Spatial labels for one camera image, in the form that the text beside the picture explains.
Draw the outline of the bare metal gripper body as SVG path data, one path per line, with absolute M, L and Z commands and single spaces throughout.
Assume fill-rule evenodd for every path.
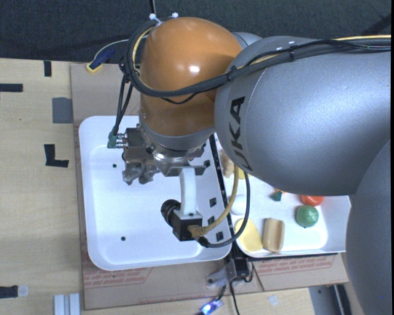
M 194 168 L 197 174 L 204 172 L 203 166 L 194 167 L 190 162 L 203 154 L 206 130 L 169 136 L 148 127 L 128 128 L 123 143 L 124 163 L 155 165 L 165 177 L 176 177 L 186 168 Z

